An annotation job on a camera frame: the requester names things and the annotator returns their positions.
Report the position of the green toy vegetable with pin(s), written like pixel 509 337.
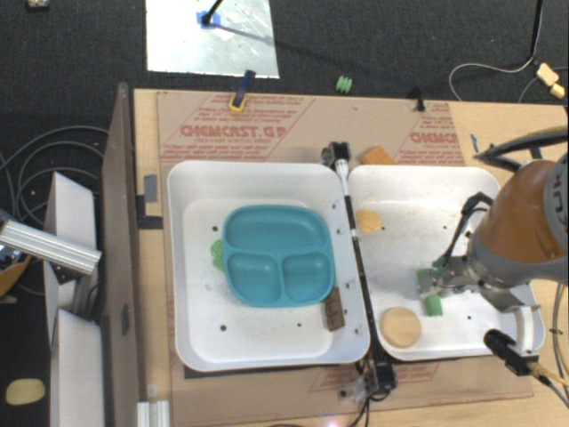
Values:
pixel 217 256

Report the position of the green ribbed toy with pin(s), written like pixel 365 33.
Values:
pixel 345 84

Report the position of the yellow toy bread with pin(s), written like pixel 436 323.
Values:
pixel 368 221

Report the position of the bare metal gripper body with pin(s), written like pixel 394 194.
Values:
pixel 462 274

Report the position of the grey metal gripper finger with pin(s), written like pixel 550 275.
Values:
pixel 427 284
pixel 445 291

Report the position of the blue divided plate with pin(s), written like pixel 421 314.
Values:
pixel 275 238

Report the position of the orange waffle biscuit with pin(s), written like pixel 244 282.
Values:
pixel 377 156

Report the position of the black cylinder on white bracket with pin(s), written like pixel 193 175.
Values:
pixel 507 347

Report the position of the white plastic tray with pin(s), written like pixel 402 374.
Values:
pixel 413 256
pixel 266 332

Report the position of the green cylinder toy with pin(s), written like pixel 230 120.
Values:
pixel 433 306

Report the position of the pale yellow oval toy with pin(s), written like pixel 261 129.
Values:
pixel 25 392

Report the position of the brown cardboard board red print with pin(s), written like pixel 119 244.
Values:
pixel 266 140

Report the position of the thin black and white rod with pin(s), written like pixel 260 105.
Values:
pixel 358 247

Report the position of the brown chocolate bar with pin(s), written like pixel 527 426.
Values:
pixel 334 311

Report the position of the tan round biscuit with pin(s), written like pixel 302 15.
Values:
pixel 400 327

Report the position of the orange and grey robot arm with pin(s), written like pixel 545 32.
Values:
pixel 520 211

